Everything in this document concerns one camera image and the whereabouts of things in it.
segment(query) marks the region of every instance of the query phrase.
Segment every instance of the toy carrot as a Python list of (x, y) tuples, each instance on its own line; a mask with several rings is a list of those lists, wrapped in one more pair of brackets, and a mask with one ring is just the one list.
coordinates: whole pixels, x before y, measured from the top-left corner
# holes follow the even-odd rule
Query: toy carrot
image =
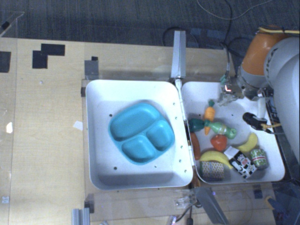
[[(210, 100), (208, 102), (208, 108), (206, 108), (204, 113), (204, 120), (208, 120), (210, 122), (214, 121), (216, 110), (213, 108), (214, 101)], [(210, 132), (210, 127), (204, 126), (204, 133), (207, 135)]]

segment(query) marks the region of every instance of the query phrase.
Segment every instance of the small can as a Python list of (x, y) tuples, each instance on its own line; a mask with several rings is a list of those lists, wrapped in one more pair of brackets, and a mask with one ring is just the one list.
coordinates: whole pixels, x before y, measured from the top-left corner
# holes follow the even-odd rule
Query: small can
[(250, 152), (251, 162), (255, 164), (258, 170), (263, 170), (268, 167), (266, 153), (263, 149), (253, 149)]
[(222, 163), (200, 162), (200, 177), (207, 181), (219, 181), (224, 179), (224, 167)]

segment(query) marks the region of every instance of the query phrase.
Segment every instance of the black cable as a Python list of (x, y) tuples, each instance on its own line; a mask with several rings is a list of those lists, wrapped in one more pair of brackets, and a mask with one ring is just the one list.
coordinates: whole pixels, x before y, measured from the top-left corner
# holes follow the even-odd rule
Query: black cable
[(176, 219), (176, 222), (179, 222), (180, 220), (182, 220), (182, 218), (186, 215), (186, 213), (192, 209), (192, 207), (195, 206), (196, 208), (201, 208), (202, 205), (201, 203), (199, 203), (199, 201), (197, 200), (195, 203), (189, 205), (183, 212), (183, 214), (180, 215), (179, 218)]
[(227, 6), (229, 7), (229, 10), (230, 10), (230, 20), (229, 20), (228, 28), (227, 28), (227, 31), (226, 31), (226, 34), (225, 34), (225, 38), (224, 38), (224, 41), (223, 41), (223, 44), (227, 45), (226, 40), (227, 40), (229, 31), (230, 31), (230, 28), (231, 28), (231, 24), (232, 24), (232, 22), (231, 22), (232, 20), (231, 19), (233, 17), (233, 10), (231, 8), (230, 3), (227, 0), (223, 0), (223, 1), (227, 4)]
[(182, 218), (186, 215), (186, 213), (192, 208), (193, 205), (188, 206), (188, 208), (183, 212), (183, 214), (176, 219), (176, 223), (182, 220)]
[(194, 221), (192, 219), (192, 209), (193, 207), (191, 207), (191, 209), (189, 210), (189, 218), (187, 219), (187, 225), (193, 225)]
[[(173, 26), (173, 27), (167, 28), (163, 32), (163, 35), (162, 35), (162, 44), (163, 44), (163, 46), (165, 46), (165, 36), (166, 36), (167, 32), (171, 31), (171, 30), (185, 31), (186, 33), (188, 33), (187, 29), (183, 29), (183, 28), (177, 27), (177, 26)], [(188, 33), (188, 34), (194, 39), (195, 43), (197, 44), (197, 47), (199, 48), (199, 43), (198, 43), (198, 40), (196, 39), (196, 37), (193, 34), (191, 34), (191, 33)]]
[(233, 49), (230, 48), (231, 45), (232, 45), (232, 43), (235, 42), (235, 41), (237, 41), (237, 40), (246, 40), (246, 41), (251, 42), (252, 39), (247, 38), (247, 37), (235, 37), (235, 38), (232, 39), (232, 40), (228, 43), (228, 45), (227, 45), (228, 51), (230, 52), (230, 54), (232, 54), (232, 55), (234, 55), (234, 56), (237, 56), (237, 57), (239, 57), (239, 58), (243, 58), (244, 55), (241, 55), (241, 54), (239, 54), (238, 52), (236, 52), (235, 50), (233, 50)]
[(233, 18), (226, 18), (226, 17), (220, 17), (220, 16), (218, 16), (218, 15), (215, 15), (215, 14), (213, 14), (212, 12), (206, 10), (206, 9), (200, 4), (199, 0), (196, 0), (196, 1), (197, 1), (197, 4), (198, 4), (205, 12), (209, 13), (210, 15), (212, 15), (212, 16), (214, 16), (214, 17), (217, 17), (217, 18), (220, 18), (220, 19), (223, 19), (223, 20), (235, 20), (235, 19), (238, 19), (238, 18), (242, 17), (243, 15), (245, 15), (247, 12), (249, 12), (249, 11), (252, 10), (253, 8), (256, 8), (256, 7), (261, 6), (261, 5), (264, 5), (264, 4), (267, 4), (267, 3), (269, 3), (269, 2), (272, 2), (273, 0), (268, 0), (268, 1), (266, 1), (266, 2), (262, 2), (262, 3), (259, 3), (259, 4), (254, 5), (254, 6), (252, 6), (252, 7), (249, 7), (245, 12), (243, 12), (242, 14), (240, 14), (240, 15), (238, 15), (238, 16), (236, 16), (236, 17), (233, 17)]

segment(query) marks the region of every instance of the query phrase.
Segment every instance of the red tomato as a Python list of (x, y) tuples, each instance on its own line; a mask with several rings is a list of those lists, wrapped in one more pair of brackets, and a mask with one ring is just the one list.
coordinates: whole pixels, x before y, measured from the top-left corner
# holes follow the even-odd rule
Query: red tomato
[(226, 148), (227, 137), (225, 135), (217, 134), (210, 140), (210, 142), (216, 150), (221, 152)]

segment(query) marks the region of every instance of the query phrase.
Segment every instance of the yellow banana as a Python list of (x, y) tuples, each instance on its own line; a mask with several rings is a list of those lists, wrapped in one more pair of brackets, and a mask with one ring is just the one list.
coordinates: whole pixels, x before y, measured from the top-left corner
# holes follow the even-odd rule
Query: yellow banana
[(248, 138), (248, 141), (236, 148), (243, 153), (250, 152), (257, 145), (257, 142), (258, 142), (257, 135), (255, 133), (251, 133)]
[(228, 157), (224, 153), (218, 151), (207, 151), (203, 153), (200, 157), (200, 161), (218, 161), (227, 165), (230, 169), (233, 168), (228, 162)]

